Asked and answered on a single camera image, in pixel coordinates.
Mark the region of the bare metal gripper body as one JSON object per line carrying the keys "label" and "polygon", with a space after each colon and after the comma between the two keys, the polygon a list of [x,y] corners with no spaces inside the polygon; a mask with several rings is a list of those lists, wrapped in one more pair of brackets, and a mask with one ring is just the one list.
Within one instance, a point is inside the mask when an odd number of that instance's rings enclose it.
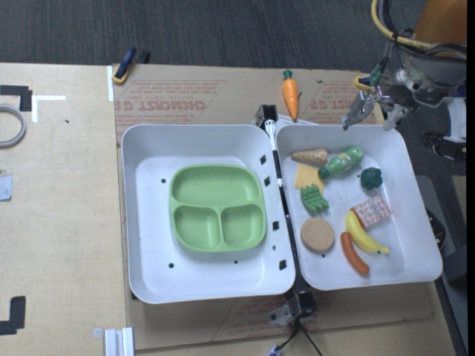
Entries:
{"label": "bare metal gripper body", "polygon": [[388,110],[397,105],[436,108],[446,97],[446,65],[441,58],[404,58],[397,68],[383,67],[374,84],[375,100]]}

